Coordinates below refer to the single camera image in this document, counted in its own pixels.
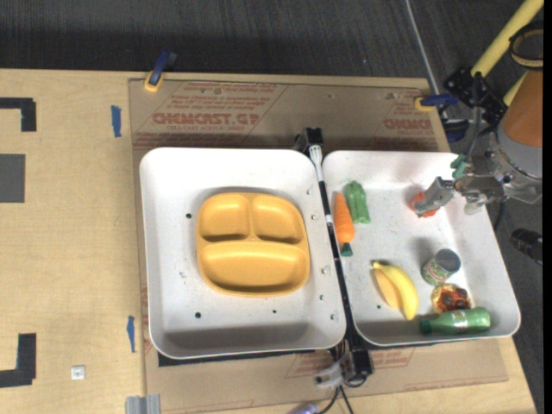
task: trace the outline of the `black floor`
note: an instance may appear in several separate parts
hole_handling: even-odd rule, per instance
[[[168,48],[176,71],[427,78],[441,91],[523,0],[408,1],[417,31],[406,0],[0,0],[0,67],[146,71]],[[522,73],[504,57],[487,80],[502,96]],[[522,311],[514,340],[540,413],[543,271],[509,243],[516,228],[542,234],[542,206],[508,201],[497,229]]]

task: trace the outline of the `can lid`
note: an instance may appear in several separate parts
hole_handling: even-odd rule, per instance
[[[431,321],[428,319],[420,320],[420,332],[423,335],[430,335],[433,333],[433,327],[431,326]]]
[[[439,250],[435,255],[435,261],[439,267],[447,270],[449,273],[455,273],[460,270],[460,258],[458,254],[448,248]]]

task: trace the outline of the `white square marker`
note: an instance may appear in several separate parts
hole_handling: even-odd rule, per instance
[[[86,368],[84,365],[75,365],[71,367],[71,380],[86,379]]]

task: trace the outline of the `white tray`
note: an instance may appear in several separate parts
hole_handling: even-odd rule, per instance
[[[427,189],[435,177],[451,179],[446,153],[340,151],[323,161],[330,203],[336,191],[357,181],[367,195],[369,224],[355,225],[353,256],[342,258],[348,296],[359,333],[375,345],[389,347],[450,342],[481,337],[511,336],[520,324],[518,302],[511,288],[502,255],[484,208],[475,215],[463,211],[464,198],[455,197],[434,216],[418,218],[409,200]],[[448,282],[466,288],[473,304],[491,313],[492,327],[478,335],[423,336],[419,318],[406,322],[388,307],[373,282],[372,262],[384,260],[401,266],[412,278],[420,299],[418,315],[432,313],[434,287],[420,267],[440,248],[454,250],[461,270]]]
[[[326,349],[346,329],[342,298],[311,161],[292,150],[157,148],[140,164],[149,330],[174,359]],[[198,271],[195,225],[223,191],[263,191],[301,211],[310,276],[292,294],[243,298],[213,290]]]

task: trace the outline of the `white cable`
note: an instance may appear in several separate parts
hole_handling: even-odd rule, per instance
[[[435,80],[435,75],[433,75],[433,71],[431,70],[431,66],[430,66],[430,61],[428,60],[428,56],[425,53],[425,47],[423,47],[422,37],[420,37],[420,33],[417,30],[416,20],[414,20],[414,14],[412,13],[411,2],[410,2],[410,0],[405,0],[405,3],[406,3],[406,8],[408,9],[408,15],[410,16],[411,21],[412,21],[412,27],[414,28],[414,32],[416,33],[417,44],[420,46],[420,50],[422,51],[423,62],[425,63],[425,68],[427,69],[428,74],[430,75],[430,82],[431,82],[431,86],[433,87],[433,92],[436,95],[439,95],[441,92],[439,91],[439,89],[437,87],[437,83],[436,83],[436,80]]]

